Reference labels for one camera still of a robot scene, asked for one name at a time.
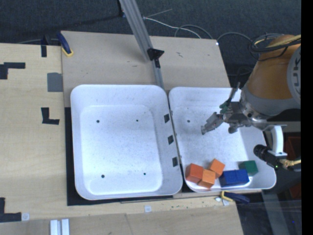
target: wooden table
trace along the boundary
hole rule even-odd
[[[0,197],[5,197],[5,213],[29,214],[29,221],[0,224],[0,234],[48,234],[51,219],[69,218],[71,235],[208,231],[242,235],[235,203],[224,206],[215,200],[216,193],[180,192],[164,200],[67,206],[64,112],[70,106],[71,89],[81,83],[94,83],[95,77],[97,83],[110,80],[120,84],[134,81],[153,84],[154,75],[150,65],[140,57],[132,35],[63,34],[72,46],[75,40],[79,43],[85,37],[97,38],[97,45],[103,44],[103,58],[93,53],[82,62],[83,69],[79,69],[77,62],[74,70],[59,46],[46,46],[47,56],[42,57],[38,45],[0,44],[0,64],[25,62],[25,69],[9,69],[8,79],[0,80]],[[230,87],[215,40],[166,37],[151,40],[155,48],[165,51],[160,63],[167,91],[176,86]],[[80,51],[75,49],[74,55],[78,56]],[[86,74],[90,64],[89,72],[101,67],[102,73],[111,75]],[[64,93],[48,92],[49,73],[63,75]],[[60,120],[58,125],[42,124],[42,107],[49,108],[49,118]],[[152,212],[145,213],[147,205]]]

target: metal rod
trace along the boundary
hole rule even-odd
[[[144,24],[142,15],[138,9],[136,0],[119,0],[126,19],[132,29],[137,40],[139,48],[146,61],[150,61],[148,49],[153,48],[146,25]],[[154,71],[156,84],[164,89],[163,79],[160,68],[156,67],[155,61],[152,60],[152,68]]]

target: blue clamp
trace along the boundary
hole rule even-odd
[[[71,57],[74,52],[72,51],[72,49],[69,47],[65,37],[60,33],[58,32],[57,33],[57,38],[58,40],[60,41],[61,43],[61,46],[62,46],[62,51],[63,53],[67,56],[67,57]]]
[[[239,201],[243,204],[249,204],[250,203],[250,199],[248,197],[243,196],[241,194],[229,192],[229,191],[222,191],[221,192],[221,198],[226,199],[228,201],[233,201],[233,200]]]

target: orange cube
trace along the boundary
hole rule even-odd
[[[213,159],[213,161],[210,163],[208,170],[215,172],[215,179],[219,178],[223,171],[224,171],[225,165],[218,161],[217,159]]]
[[[210,189],[215,183],[215,172],[203,169],[202,179],[198,182],[198,186]]]
[[[190,182],[197,183],[201,180],[202,173],[203,173],[202,166],[191,163],[186,168],[185,178]]]

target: blue block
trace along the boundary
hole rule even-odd
[[[249,182],[249,176],[246,169],[226,170],[219,177],[221,187],[240,186]]]

